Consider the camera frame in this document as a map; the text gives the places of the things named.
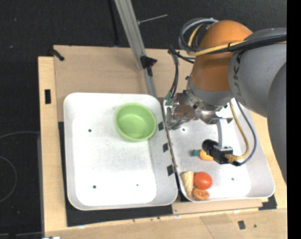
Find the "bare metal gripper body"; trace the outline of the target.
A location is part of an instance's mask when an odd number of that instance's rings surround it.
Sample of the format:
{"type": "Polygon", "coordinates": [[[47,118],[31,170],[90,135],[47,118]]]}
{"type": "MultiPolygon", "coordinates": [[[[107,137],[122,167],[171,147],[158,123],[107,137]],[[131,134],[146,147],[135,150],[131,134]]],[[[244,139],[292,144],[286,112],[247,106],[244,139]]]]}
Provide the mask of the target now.
{"type": "Polygon", "coordinates": [[[205,124],[217,124],[222,120],[230,123],[230,118],[217,115],[222,108],[202,102],[190,90],[176,93],[172,98],[165,98],[166,127],[176,130],[192,120],[202,120],[205,124]]]}

